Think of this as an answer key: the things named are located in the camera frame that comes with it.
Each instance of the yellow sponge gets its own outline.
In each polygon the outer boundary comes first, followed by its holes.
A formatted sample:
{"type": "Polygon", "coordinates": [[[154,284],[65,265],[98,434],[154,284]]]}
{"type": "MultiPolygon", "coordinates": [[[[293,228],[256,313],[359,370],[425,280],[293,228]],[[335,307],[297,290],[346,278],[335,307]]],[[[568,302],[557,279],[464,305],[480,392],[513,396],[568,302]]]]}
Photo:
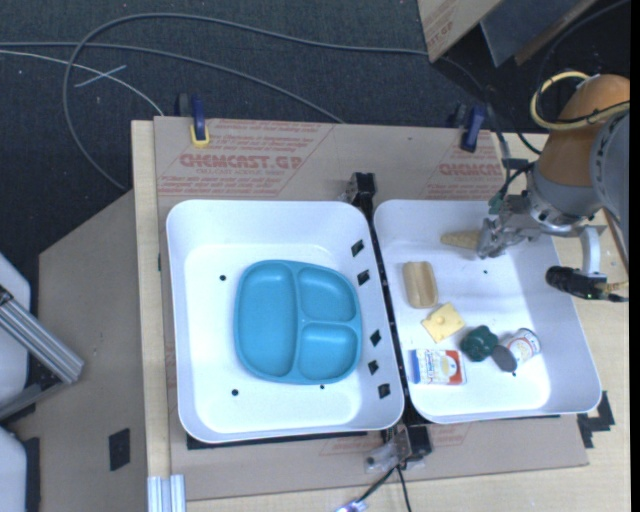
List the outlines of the yellow sponge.
{"type": "Polygon", "coordinates": [[[447,302],[425,318],[422,325],[438,343],[458,332],[465,323],[453,304],[447,302]]]}

